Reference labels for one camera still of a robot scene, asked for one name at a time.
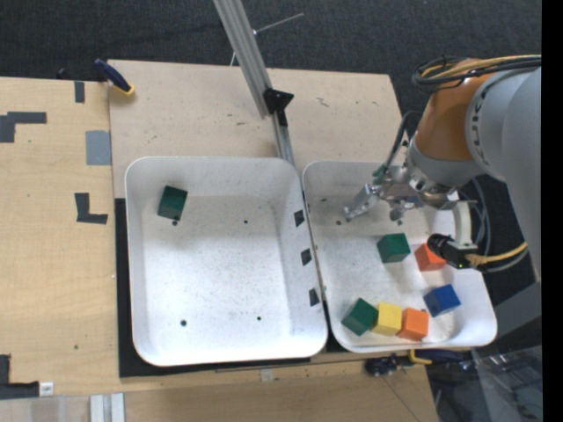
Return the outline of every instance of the cube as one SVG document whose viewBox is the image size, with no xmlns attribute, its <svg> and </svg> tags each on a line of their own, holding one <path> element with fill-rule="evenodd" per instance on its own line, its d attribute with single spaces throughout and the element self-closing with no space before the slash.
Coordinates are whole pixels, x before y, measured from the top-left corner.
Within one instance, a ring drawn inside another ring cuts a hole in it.
<svg viewBox="0 0 563 422">
<path fill-rule="evenodd" d="M 369 330 L 376 317 L 377 309 L 359 298 L 342 319 L 342 324 L 356 335 L 361 336 Z"/>
<path fill-rule="evenodd" d="M 397 333 L 399 338 L 421 341 L 428 335 L 430 315 L 426 311 L 414 308 L 403 309 L 401 330 Z"/>
<path fill-rule="evenodd" d="M 398 263 L 411 252 L 404 233 L 383 236 L 377 242 L 377 249 L 384 263 Z"/>
<path fill-rule="evenodd" d="M 424 296 L 424 302 L 432 317 L 440 316 L 461 305 L 461 302 L 457 298 L 456 291 L 451 285 L 433 289 Z"/>
<path fill-rule="evenodd" d="M 182 216 L 182 211 L 184 210 L 186 197 L 187 191 L 172 186 L 165 186 L 165 190 L 163 191 L 158 205 L 157 214 L 168 219 L 179 221 Z"/>
<path fill-rule="evenodd" d="M 421 272 L 436 271 L 446 264 L 446 260 L 431 251 L 426 243 L 414 251 L 414 257 Z"/>
<path fill-rule="evenodd" d="M 402 324 L 401 307 L 388 302 L 380 302 L 377 305 L 377 311 L 378 314 L 371 330 L 385 336 L 396 335 Z"/>
</svg>

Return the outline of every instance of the white tray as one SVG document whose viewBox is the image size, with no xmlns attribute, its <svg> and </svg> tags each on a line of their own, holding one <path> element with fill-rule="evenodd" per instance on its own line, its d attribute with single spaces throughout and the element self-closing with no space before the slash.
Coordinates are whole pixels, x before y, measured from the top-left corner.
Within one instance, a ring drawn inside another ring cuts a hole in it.
<svg viewBox="0 0 563 422">
<path fill-rule="evenodd" d="M 406 212 L 402 225 L 389 218 L 390 207 L 378 202 L 367 214 L 346 222 L 349 206 L 380 164 L 316 162 L 303 172 L 303 189 L 310 210 L 310 226 L 334 337 L 351 352 L 374 353 L 411 348 L 482 346 L 496 335 L 496 317 L 485 282 L 473 269 L 445 266 L 420 272 L 414 251 L 432 233 L 454 236 L 451 211 L 431 207 Z M 411 254 L 398 263 L 382 263 L 377 241 L 389 233 L 405 233 Z M 423 295 L 433 287 L 451 284 L 461 306 L 430 317 L 428 335 L 421 342 L 367 331 L 355 335 L 340 322 L 361 297 L 377 305 L 426 309 Z"/>
<path fill-rule="evenodd" d="M 133 342 L 157 366 L 306 358 L 327 326 L 303 192 L 278 158 L 145 157 L 125 177 Z M 165 186 L 188 191 L 177 225 Z"/>
</svg>

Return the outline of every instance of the gray tape square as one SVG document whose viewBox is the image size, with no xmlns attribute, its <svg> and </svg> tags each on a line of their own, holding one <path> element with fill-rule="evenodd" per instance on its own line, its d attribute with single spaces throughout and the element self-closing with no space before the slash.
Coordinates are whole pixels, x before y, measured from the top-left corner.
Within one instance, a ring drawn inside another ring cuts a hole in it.
<svg viewBox="0 0 563 422">
<path fill-rule="evenodd" d="M 86 164 L 112 165 L 109 132 L 103 130 L 86 132 Z"/>
</svg>

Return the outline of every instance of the blue block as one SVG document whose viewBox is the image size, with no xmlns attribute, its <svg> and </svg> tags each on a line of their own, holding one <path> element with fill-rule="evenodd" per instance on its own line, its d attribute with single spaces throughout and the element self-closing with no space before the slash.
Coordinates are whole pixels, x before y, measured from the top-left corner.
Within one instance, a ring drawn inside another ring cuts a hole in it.
<svg viewBox="0 0 563 422">
<path fill-rule="evenodd" d="M 433 289 L 424 296 L 424 302 L 432 317 L 440 316 L 461 305 L 456 291 L 451 285 L 445 285 Z"/>
</svg>

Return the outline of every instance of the wooden table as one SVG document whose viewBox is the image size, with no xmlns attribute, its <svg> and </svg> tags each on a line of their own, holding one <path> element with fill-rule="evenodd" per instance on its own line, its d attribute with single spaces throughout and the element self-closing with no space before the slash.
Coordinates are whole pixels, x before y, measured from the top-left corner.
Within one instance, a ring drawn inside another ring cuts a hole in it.
<svg viewBox="0 0 563 422">
<path fill-rule="evenodd" d="M 216 402 L 216 393 L 235 400 L 261 394 L 262 403 L 252 407 L 258 413 L 286 399 L 305 414 L 311 411 L 305 396 L 313 395 L 330 412 L 334 395 L 334 402 L 366 413 L 382 405 L 390 415 L 407 408 L 396 420 L 436 420 L 424 368 L 367 376 L 363 360 L 376 355 L 320 353 L 310 364 L 268 369 L 267 383 L 264 368 L 119 377 L 113 199 L 123 197 L 128 164 L 163 152 L 276 151 L 274 130 L 260 119 L 239 69 L 111 63 L 135 85 L 134 98 L 87 82 L 85 100 L 77 103 L 72 81 L 0 78 L 0 115 L 45 112 L 48 118 L 17 124 L 14 142 L 0 143 L 0 353 L 11 354 L 10 381 L 52 382 L 57 396 L 76 398 L 127 392 L 134 420 L 150 420 L 139 414 L 156 411 L 161 397 L 175 399 L 183 411 L 200 398 Z M 400 121 L 388 76 L 268 72 L 276 89 L 296 95 L 286 113 L 299 171 L 321 159 L 384 160 Z M 86 132 L 94 130 L 111 132 L 113 165 L 86 163 Z M 75 193 L 90 194 L 90 211 L 107 214 L 107 222 L 77 222 Z"/>
</svg>

